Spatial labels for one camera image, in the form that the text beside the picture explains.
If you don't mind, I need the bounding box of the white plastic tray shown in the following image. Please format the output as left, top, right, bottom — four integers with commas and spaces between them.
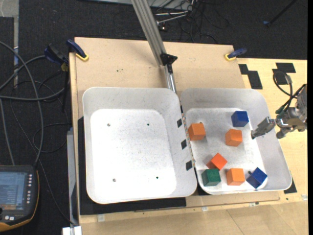
82, 86, 198, 205
180, 88, 293, 196

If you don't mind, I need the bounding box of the blue cube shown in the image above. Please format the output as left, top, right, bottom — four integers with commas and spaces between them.
246, 167, 268, 189
231, 110, 250, 128

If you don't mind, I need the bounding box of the orange cube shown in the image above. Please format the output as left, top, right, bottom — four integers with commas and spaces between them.
224, 128, 244, 147
187, 122, 206, 141
226, 167, 246, 187
206, 152, 228, 171

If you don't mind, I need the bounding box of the pale wood board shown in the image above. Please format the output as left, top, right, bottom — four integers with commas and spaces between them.
74, 37, 281, 224

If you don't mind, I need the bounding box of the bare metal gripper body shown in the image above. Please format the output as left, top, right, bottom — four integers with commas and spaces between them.
275, 95, 308, 133

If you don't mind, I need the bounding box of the green cube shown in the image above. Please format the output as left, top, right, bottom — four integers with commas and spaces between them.
201, 168, 222, 188

